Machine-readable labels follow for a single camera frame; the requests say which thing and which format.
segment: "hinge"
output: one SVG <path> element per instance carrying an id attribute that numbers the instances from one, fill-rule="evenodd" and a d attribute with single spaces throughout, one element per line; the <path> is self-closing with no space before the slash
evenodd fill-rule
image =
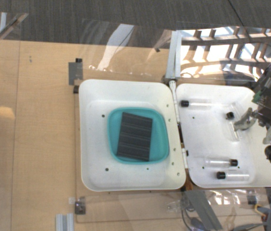
<path id="1" fill-rule="evenodd" d="M 182 147 L 182 153 L 183 153 L 183 160 L 184 160 L 184 165 L 185 168 L 188 168 L 188 163 L 187 163 L 187 150 Z"/>

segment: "gray carpet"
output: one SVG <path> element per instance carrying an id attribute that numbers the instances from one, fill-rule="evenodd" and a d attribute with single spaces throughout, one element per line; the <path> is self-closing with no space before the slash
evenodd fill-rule
<path id="1" fill-rule="evenodd" d="M 0 0 L 0 12 L 29 13 L 22 40 L 78 43 L 92 20 L 159 29 L 271 28 L 271 0 Z"/>

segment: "black sponge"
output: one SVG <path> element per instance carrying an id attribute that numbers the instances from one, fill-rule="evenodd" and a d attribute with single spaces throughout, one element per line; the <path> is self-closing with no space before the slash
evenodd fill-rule
<path id="1" fill-rule="evenodd" d="M 123 112 L 117 156 L 149 161 L 153 120 Z"/>

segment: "white tray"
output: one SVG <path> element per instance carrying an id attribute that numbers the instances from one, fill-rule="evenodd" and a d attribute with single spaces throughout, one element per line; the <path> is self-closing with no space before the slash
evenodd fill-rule
<path id="1" fill-rule="evenodd" d="M 271 187 L 271 163 L 262 143 L 266 129 L 257 123 L 245 131 L 234 132 L 233 122 L 249 108 L 254 93 L 244 87 L 182 84 L 176 89 L 177 100 L 188 100 L 189 107 L 179 106 L 182 133 L 192 181 L 203 188 Z M 235 119 L 227 120 L 226 113 Z M 218 180 L 216 172 L 224 168 L 202 168 L 204 157 L 237 159 L 240 171 L 250 178 L 242 181 Z"/>
<path id="2" fill-rule="evenodd" d="M 86 187 L 93 191 L 170 190 L 184 184 L 185 167 L 172 93 L 167 86 L 91 79 L 80 85 L 79 99 L 81 176 Z M 164 117 L 170 148 L 164 161 L 129 165 L 113 158 L 107 137 L 107 118 L 112 110 L 120 107 L 151 108 Z"/>

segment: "black cap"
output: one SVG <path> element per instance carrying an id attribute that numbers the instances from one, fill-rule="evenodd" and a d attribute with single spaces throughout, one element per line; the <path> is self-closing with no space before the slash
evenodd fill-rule
<path id="1" fill-rule="evenodd" d="M 189 107 L 189 101 L 187 101 L 187 100 L 182 100 L 182 101 L 180 102 L 180 105 L 181 105 L 182 107 Z"/>
<path id="2" fill-rule="evenodd" d="M 228 120 L 233 120 L 235 118 L 234 113 L 233 112 L 229 112 L 226 114 L 226 119 Z"/>
<path id="3" fill-rule="evenodd" d="M 270 160 L 271 158 L 271 145 L 267 146 L 266 149 L 265 149 L 265 155 L 267 157 L 267 159 Z"/>
<path id="4" fill-rule="evenodd" d="M 226 175 L 225 172 L 217 172 L 217 178 L 220 179 L 225 179 Z"/>
<path id="5" fill-rule="evenodd" d="M 230 163 L 231 163 L 231 166 L 233 166 L 233 167 L 238 166 L 238 160 L 236 160 L 236 159 L 231 159 Z"/>

